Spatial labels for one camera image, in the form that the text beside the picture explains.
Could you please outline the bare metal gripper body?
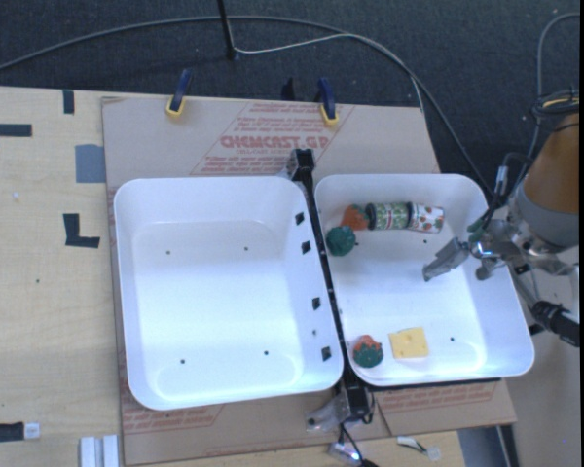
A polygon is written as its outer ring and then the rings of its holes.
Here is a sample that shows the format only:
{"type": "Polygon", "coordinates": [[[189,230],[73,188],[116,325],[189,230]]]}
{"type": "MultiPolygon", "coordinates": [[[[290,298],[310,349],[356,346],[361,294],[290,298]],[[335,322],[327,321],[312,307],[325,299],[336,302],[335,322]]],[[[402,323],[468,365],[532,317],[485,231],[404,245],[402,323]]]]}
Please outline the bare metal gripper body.
{"type": "Polygon", "coordinates": [[[513,223],[508,219],[479,219],[468,227],[468,232],[471,255],[479,261],[498,258],[498,268],[507,266],[517,274],[541,269],[553,276],[569,276],[578,272],[577,261],[561,258],[568,247],[545,241],[523,221],[513,223]]]}

